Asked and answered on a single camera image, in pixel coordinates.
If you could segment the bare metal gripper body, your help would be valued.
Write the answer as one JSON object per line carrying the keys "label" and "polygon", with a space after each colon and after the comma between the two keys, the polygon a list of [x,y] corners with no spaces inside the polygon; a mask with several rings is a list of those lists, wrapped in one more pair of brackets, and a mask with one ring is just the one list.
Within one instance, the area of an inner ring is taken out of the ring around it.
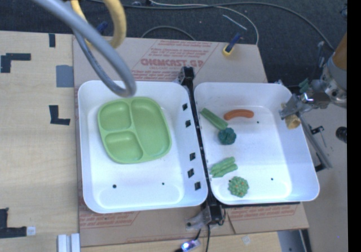
{"label": "bare metal gripper body", "polygon": [[347,108],[347,92],[334,79],[305,79],[299,84],[299,92],[304,103],[313,108],[325,109],[330,104]]}

